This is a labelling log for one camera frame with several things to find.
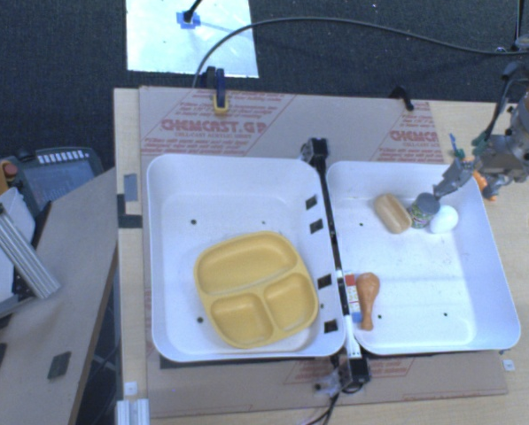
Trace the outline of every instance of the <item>white egg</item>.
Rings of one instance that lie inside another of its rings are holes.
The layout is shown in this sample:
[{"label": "white egg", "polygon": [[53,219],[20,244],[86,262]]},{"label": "white egg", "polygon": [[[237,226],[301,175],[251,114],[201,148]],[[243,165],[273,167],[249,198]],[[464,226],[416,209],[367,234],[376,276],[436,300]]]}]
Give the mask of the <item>white egg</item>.
[{"label": "white egg", "polygon": [[459,214],[457,210],[453,206],[442,205],[430,222],[430,230],[432,233],[447,233],[455,228],[458,221]]}]

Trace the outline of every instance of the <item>brown chicken leg toy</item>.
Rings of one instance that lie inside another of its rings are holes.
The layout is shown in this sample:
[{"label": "brown chicken leg toy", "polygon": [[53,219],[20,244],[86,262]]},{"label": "brown chicken leg toy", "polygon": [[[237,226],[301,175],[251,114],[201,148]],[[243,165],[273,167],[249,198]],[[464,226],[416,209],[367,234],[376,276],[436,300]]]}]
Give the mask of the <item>brown chicken leg toy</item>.
[{"label": "brown chicken leg toy", "polygon": [[380,280],[373,273],[364,273],[356,278],[356,290],[361,304],[361,329],[372,330],[372,306],[380,291]]}]

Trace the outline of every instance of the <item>black fabric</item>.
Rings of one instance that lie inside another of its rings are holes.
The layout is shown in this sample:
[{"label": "black fabric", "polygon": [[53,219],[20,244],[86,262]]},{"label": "black fabric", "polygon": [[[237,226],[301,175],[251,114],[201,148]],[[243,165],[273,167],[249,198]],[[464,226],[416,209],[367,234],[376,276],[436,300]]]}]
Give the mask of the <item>black fabric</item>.
[{"label": "black fabric", "polygon": [[[510,47],[517,16],[517,0],[249,1],[254,21],[360,19],[484,50]],[[113,89],[191,85],[190,75],[127,71],[125,16],[125,0],[0,0],[0,155],[81,145],[108,168]],[[386,97],[400,84],[412,99],[494,101],[510,62],[325,23],[260,27],[254,38],[260,79],[229,80],[231,88]],[[477,134],[486,121],[475,125]]]}]

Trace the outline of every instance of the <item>wooden table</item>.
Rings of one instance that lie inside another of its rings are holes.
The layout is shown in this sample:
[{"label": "wooden table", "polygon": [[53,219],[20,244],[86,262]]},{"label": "wooden table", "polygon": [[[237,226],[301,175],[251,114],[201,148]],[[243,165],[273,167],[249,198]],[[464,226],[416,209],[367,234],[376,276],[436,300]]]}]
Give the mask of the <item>wooden table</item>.
[{"label": "wooden table", "polygon": [[[125,172],[140,171],[138,91],[117,89],[114,93],[116,163],[118,192],[124,190]],[[448,134],[455,132],[460,147],[470,147],[471,140],[486,126],[494,106],[488,103],[430,102],[444,158],[452,158]],[[508,125],[502,115],[498,130]],[[126,203],[126,213],[140,214],[140,197]],[[498,424],[529,423],[529,180],[502,189],[499,199],[486,203],[512,296],[521,321],[522,336],[512,350],[502,355],[510,359],[515,371],[506,373],[508,395],[478,398],[436,399],[378,405],[336,407],[333,424]],[[121,319],[123,381],[137,382],[138,392],[129,399],[147,397],[147,374],[144,345],[144,270],[142,230],[119,231],[121,266]],[[233,413],[152,420],[156,425],[172,424],[241,424],[312,421],[323,409],[291,409],[254,413]]]}]

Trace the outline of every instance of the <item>yellow plate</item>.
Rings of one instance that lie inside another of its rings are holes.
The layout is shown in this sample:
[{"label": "yellow plate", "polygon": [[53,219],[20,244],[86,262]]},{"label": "yellow plate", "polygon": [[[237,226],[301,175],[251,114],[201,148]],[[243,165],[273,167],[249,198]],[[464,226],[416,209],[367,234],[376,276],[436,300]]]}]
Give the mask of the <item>yellow plate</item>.
[{"label": "yellow plate", "polygon": [[195,284],[209,320],[237,348],[272,344],[309,326],[317,294],[285,237],[261,231],[218,243],[195,263]]}]

